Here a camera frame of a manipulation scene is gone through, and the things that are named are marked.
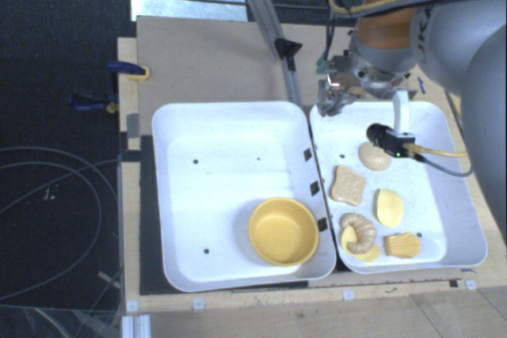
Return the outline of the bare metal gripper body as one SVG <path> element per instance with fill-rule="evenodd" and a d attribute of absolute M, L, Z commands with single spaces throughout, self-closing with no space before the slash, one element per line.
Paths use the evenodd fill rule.
<path fill-rule="evenodd" d="M 410 72 L 390 72 L 378 68 L 358 55 L 335 55 L 326 63 L 324 89 L 341 96 L 390 99 L 404 89 Z"/>

